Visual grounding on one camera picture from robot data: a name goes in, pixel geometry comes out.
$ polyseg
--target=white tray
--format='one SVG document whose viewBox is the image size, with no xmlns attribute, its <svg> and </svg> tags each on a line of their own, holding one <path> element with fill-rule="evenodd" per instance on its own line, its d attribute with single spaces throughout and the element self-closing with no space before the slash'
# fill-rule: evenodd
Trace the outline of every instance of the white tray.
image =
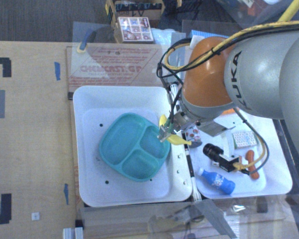
<svg viewBox="0 0 299 239">
<path fill-rule="evenodd" d="M 83 86 L 74 92 L 79 192 L 91 207 L 186 200 L 192 184 L 183 145 L 172 145 L 160 171 L 136 182 L 108 166 L 98 145 L 108 127 L 123 113 L 136 113 L 158 125 L 170 109 L 160 87 Z"/>
<path fill-rule="evenodd" d="M 210 199 L 279 195 L 288 193 L 293 186 L 293 181 L 273 121 L 271 119 L 248 115 L 244 112 L 241 113 L 264 138 L 269 147 L 270 157 L 267 163 L 259 170 L 260 178 L 253 180 L 241 172 L 233 171 L 228 173 L 219 167 L 213 166 L 211 160 L 202 152 L 202 149 L 207 143 L 211 143 L 223 149 L 223 140 L 221 136 L 210 137 L 209 135 L 200 132 L 203 144 L 196 149 L 190 150 L 190 156 L 199 192 Z M 247 125 L 245 125 L 236 114 L 220 116 L 215 119 L 215 121 L 227 128 L 235 126 L 235 128 L 231 130 L 231 133 L 242 130 L 250 131 Z M 260 144 L 258 144 L 252 148 L 237 149 L 234 151 L 234 154 L 245 157 L 245 154 L 249 149 L 254 150 L 255 159 L 259 157 L 262 151 Z M 203 177 L 197 174 L 200 167 L 203 167 L 208 172 L 217 172 L 228 180 L 235 182 L 236 187 L 233 193 L 231 195 L 226 195 L 222 191 L 210 186 Z"/>
</svg>

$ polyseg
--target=yellow pole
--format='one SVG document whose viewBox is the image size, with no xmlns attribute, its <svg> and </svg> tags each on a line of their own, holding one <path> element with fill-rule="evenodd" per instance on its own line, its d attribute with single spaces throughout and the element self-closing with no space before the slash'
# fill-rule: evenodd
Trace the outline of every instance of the yellow pole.
<svg viewBox="0 0 299 239">
<path fill-rule="evenodd" d="M 278 19 L 278 21 L 289 21 L 293 18 L 296 12 L 299 10 L 299 0 L 293 0 L 284 14 Z"/>
</svg>

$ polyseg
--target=blue water bottle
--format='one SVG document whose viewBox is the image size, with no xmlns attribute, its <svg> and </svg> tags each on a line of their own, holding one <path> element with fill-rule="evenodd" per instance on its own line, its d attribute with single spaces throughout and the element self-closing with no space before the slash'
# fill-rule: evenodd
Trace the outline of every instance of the blue water bottle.
<svg viewBox="0 0 299 239">
<path fill-rule="evenodd" d="M 198 174 L 204 177 L 210 185 L 222 190 L 227 195 L 230 195 L 235 189 L 236 184 L 233 181 L 227 180 L 216 172 L 207 172 L 200 168 Z"/>
</svg>

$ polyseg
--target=table surface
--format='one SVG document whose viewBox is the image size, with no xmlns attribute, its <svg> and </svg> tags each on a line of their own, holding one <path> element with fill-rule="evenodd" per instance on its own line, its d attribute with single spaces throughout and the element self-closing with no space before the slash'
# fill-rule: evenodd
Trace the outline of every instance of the table surface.
<svg viewBox="0 0 299 239">
<path fill-rule="evenodd" d="M 11 77 L 2 76 L 0 65 L 0 90 L 5 95 L 4 118 L 0 118 L 0 200 L 2 194 L 12 197 L 11 220 L 0 225 L 0 239 L 61 238 L 64 228 L 75 227 L 77 208 L 83 206 L 75 190 L 76 142 L 72 101 L 67 98 L 66 49 L 71 46 L 0 41 L 0 58 L 9 58 L 12 64 Z M 60 65 L 59 78 L 55 62 Z M 40 214 L 38 221 L 31 219 L 33 213 Z M 286 229 L 297 238 L 292 215 L 286 222 Z M 277 225 L 278 230 L 284 227 Z M 86 238 L 93 236 L 86 231 Z"/>
</svg>

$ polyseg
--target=teal plate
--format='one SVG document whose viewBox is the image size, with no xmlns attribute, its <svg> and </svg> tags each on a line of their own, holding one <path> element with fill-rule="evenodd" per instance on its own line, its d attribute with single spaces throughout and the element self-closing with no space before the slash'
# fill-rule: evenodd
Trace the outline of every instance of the teal plate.
<svg viewBox="0 0 299 239">
<path fill-rule="evenodd" d="M 140 115 L 122 114 L 103 135 L 100 156 L 124 176 L 147 181 L 157 174 L 170 151 L 168 141 L 158 140 L 158 130 L 158 125 Z"/>
</svg>

